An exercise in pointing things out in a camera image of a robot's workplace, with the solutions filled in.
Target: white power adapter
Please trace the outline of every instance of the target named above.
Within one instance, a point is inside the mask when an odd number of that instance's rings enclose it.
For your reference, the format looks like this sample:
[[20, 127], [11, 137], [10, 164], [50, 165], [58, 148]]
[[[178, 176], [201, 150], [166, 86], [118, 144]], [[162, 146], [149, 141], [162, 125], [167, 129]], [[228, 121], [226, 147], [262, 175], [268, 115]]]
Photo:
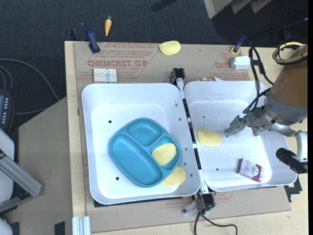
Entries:
[[229, 65], [235, 70], [247, 69], [250, 66], [250, 58], [248, 56], [234, 57], [230, 60]]

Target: orange carrot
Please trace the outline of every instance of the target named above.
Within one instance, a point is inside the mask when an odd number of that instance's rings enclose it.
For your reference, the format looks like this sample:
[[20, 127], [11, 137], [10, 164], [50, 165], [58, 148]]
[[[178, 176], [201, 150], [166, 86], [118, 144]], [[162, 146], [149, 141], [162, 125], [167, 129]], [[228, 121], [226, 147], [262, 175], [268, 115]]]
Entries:
[[104, 30], [105, 30], [105, 33], [106, 33], [106, 37], [108, 36], [109, 34], [109, 31], [111, 29], [111, 26], [112, 26], [112, 20], [111, 20], [111, 16], [108, 16], [108, 18], [106, 19], [105, 23], [104, 23]]

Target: black floor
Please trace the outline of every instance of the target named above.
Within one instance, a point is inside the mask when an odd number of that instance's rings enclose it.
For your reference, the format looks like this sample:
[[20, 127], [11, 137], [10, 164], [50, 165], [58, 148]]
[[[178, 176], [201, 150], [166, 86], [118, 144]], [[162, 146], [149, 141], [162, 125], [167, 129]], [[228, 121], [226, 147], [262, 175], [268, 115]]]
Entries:
[[[109, 37], [103, 35], [105, 18], [111, 15]], [[58, 98], [66, 96], [64, 41], [75, 27], [83, 36], [91, 27], [98, 41], [182, 44], [235, 44], [241, 34], [253, 36], [308, 17], [308, 0], [274, 0], [257, 14], [250, 5], [234, 15], [225, 8], [208, 18], [203, 0], [0, 0], [0, 58], [31, 64], [51, 83]], [[308, 41], [308, 22], [246, 40], [244, 46], [274, 47], [296, 40]], [[43, 77], [24, 64], [0, 61], [12, 75], [15, 117], [12, 129], [57, 101]], [[0, 88], [11, 86], [0, 69]]]

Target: table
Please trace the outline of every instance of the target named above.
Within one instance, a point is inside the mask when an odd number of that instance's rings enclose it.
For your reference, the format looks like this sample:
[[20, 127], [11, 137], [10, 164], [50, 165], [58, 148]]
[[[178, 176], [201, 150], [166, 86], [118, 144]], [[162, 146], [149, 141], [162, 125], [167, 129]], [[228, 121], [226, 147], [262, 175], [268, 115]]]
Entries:
[[[242, 47], [242, 54], [247, 55], [248, 48]], [[268, 77], [274, 80], [279, 74], [281, 67], [276, 65], [271, 59], [273, 48], [257, 48], [265, 67], [271, 67], [267, 70]], [[79, 126], [79, 116], [77, 114], [78, 98], [77, 83], [75, 71], [75, 49], [74, 42], [65, 42], [66, 56], [66, 77], [67, 77], [67, 107], [68, 107], [68, 130], [69, 130], [69, 152], [71, 167], [71, 187], [72, 187], [72, 212], [74, 217], [84, 217], [87, 215], [85, 202], [85, 189], [82, 166], [82, 149]], [[253, 79], [251, 71], [248, 71], [250, 79]], [[268, 86], [263, 77], [259, 77], [262, 83]], [[307, 128], [307, 122], [303, 122], [302, 130]], [[288, 139], [291, 150], [296, 150], [294, 140]], [[253, 216], [226, 218], [214, 220], [218, 224], [236, 224], [239, 234], [308, 234], [308, 175], [299, 175], [303, 188], [300, 195], [292, 196], [291, 211], [259, 214]], [[204, 234], [208, 230], [214, 234], [234, 234], [232, 227], [228, 228], [208, 228], [208, 223], [200, 221], [198, 224], [198, 233]], [[122, 231], [111, 231], [97, 233], [101, 234], [192, 234], [193, 223], [179, 223], [173, 225], [154, 226], [137, 229], [127, 229]]]

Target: blue divided plate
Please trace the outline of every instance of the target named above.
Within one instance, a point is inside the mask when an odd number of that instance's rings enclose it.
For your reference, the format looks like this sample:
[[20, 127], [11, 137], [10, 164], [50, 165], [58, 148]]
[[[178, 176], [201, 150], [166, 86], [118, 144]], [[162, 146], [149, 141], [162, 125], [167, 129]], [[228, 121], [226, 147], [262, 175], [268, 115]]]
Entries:
[[[176, 155], [161, 166], [151, 153], [162, 144], [172, 143]], [[109, 154], [120, 170], [142, 187], [162, 182], [178, 165], [181, 150], [173, 137], [150, 118], [138, 118], [125, 125], [111, 138]]]

